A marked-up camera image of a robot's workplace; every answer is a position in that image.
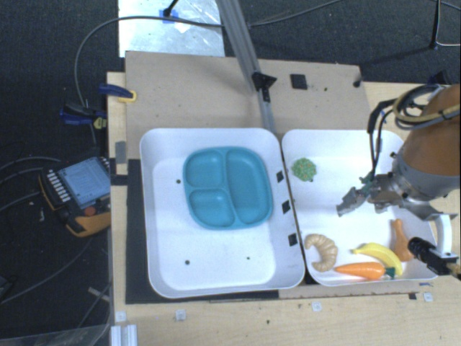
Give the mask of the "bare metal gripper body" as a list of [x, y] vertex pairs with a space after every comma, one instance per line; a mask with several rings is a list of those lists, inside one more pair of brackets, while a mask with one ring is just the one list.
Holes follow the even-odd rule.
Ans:
[[361, 178], [361, 183], [366, 201], [374, 205], [375, 212], [378, 214], [384, 213], [392, 206], [407, 208], [414, 202], [411, 194], [413, 186], [400, 174], [372, 175], [369, 173], [366, 177]]

